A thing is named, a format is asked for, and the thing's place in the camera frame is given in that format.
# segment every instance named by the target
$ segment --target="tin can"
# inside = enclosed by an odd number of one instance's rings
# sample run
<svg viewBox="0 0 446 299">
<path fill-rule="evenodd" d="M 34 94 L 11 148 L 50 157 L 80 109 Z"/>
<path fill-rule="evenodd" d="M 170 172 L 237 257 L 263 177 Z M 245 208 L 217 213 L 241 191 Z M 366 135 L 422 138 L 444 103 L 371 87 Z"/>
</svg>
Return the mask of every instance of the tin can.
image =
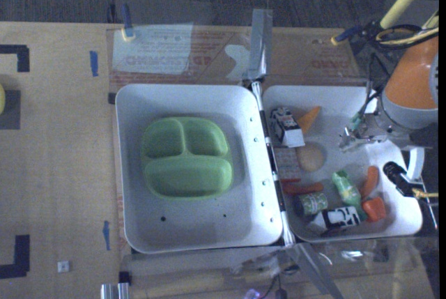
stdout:
<svg viewBox="0 0 446 299">
<path fill-rule="evenodd" d="M 294 198 L 294 208 L 298 216 L 315 215 L 327 207 L 328 200 L 323 192 L 298 195 Z"/>
</svg>

